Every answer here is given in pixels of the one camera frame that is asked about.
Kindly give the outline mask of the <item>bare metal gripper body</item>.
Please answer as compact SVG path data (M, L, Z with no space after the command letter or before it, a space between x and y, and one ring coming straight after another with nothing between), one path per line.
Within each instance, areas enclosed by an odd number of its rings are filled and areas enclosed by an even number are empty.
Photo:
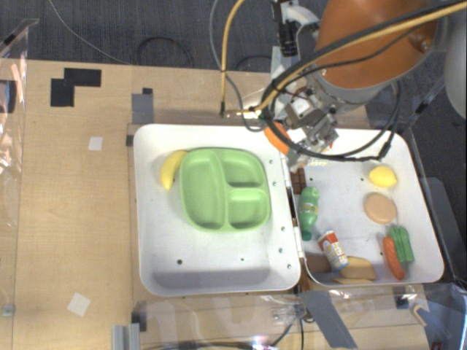
M303 86L293 90L285 89L282 95L287 96L287 103L282 110L286 128L318 132L337 126L338 122L331 108L321 109L313 90Z

